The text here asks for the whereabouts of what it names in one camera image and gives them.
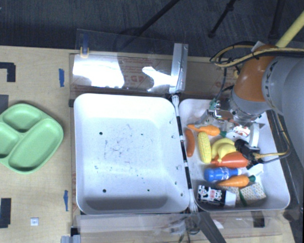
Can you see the white plastic tray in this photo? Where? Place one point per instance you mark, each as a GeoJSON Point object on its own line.
{"type": "Point", "coordinates": [271, 187]}
{"type": "Point", "coordinates": [131, 155]}

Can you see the black cylinder on white bracket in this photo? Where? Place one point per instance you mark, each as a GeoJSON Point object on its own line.
{"type": "Point", "coordinates": [246, 148]}

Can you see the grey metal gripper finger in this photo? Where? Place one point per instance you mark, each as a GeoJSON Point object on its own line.
{"type": "Point", "coordinates": [210, 115]}
{"type": "Point", "coordinates": [226, 125]}

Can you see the white and red packet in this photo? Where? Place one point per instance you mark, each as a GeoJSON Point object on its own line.
{"type": "Point", "coordinates": [241, 131]}

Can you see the yellow corn cob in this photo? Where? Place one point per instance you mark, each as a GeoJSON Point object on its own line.
{"type": "Point", "coordinates": [204, 147]}

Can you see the orange carrot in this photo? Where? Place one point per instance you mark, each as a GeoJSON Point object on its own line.
{"type": "Point", "coordinates": [234, 181]}
{"type": "Point", "coordinates": [208, 129]}

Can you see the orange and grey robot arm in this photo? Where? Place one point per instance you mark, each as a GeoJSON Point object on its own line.
{"type": "Point", "coordinates": [273, 80]}

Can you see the beige patterned carton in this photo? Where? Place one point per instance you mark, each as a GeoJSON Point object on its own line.
{"type": "Point", "coordinates": [254, 193]}

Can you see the green divided plate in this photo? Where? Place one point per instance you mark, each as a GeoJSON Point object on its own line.
{"type": "Point", "coordinates": [34, 141]}

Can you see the black and white cow carton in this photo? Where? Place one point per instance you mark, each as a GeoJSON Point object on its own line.
{"type": "Point", "coordinates": [212, 195]}

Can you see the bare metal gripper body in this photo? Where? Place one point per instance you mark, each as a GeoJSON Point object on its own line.
{"type": "Point", "coordinates": [225, 109]}

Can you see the yellow banana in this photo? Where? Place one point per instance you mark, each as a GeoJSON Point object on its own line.
{"type": "Point", "coordinates": [222, 146]}

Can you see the orange sausage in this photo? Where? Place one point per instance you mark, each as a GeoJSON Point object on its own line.
{"type": "Point", "coordinates": [190, 143]}

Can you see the blue and white bottle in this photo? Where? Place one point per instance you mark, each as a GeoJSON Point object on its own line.
{"type": "Point", "coordinates": [215, 174]}

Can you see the small white carton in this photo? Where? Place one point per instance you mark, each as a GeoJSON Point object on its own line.
{"type": "Point", "coordinates": [256, 170]}

